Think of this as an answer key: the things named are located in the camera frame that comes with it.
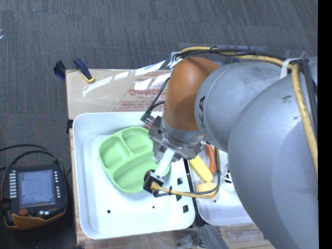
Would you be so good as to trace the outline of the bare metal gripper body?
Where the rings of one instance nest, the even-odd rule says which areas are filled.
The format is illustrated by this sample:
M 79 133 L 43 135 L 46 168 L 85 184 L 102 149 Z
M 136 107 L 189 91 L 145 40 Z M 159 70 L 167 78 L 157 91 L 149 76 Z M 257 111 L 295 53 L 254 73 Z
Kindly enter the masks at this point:
M 174 159 L 193 159 L 206 146 L 200 131 L 182 131 L 170 127 L 162 116 L 149 116 L 149 137 L 153 141 L 155 160 L 160 162 L 167 149 L 175 152 Z

